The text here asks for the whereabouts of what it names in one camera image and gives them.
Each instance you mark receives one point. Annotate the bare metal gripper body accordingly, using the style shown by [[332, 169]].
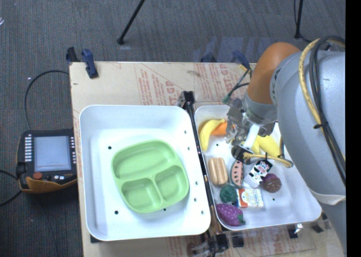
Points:
[[235, 110]]

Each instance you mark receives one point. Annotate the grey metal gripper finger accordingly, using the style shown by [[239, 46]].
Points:
[[230, 132], [241, 136]]

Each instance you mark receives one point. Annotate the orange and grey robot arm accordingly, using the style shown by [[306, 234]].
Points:
[[296, 103]]

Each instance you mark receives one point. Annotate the orange carrot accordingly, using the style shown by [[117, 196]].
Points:
[[221, 129]]

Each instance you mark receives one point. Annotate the yellow banana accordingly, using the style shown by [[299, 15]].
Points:
[[269, 146], [206, 133]]

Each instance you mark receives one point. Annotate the red watermelon slice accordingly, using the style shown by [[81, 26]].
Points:
[[237, 173]]

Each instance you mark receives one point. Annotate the sausage in bread bun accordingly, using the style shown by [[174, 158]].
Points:
[[218, 170]]

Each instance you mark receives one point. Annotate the cow print milk carton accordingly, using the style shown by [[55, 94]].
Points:
[[256, 175]]

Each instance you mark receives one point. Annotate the green broccoli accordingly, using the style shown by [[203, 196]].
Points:
[[228, 193]]

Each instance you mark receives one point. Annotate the orange and white carton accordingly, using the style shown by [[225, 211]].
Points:
[[251, 198]]

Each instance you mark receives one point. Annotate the purple grapes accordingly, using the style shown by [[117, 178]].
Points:
[[229, 214]]

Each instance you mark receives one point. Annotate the white plastic tray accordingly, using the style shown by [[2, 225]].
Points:
[[96, 165], [293, 202]]

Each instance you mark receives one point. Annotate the green divided plate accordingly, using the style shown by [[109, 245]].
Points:
[[149, 177]]

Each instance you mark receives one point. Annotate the brown cardboard board red print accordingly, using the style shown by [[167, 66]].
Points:
[[112, 86]]

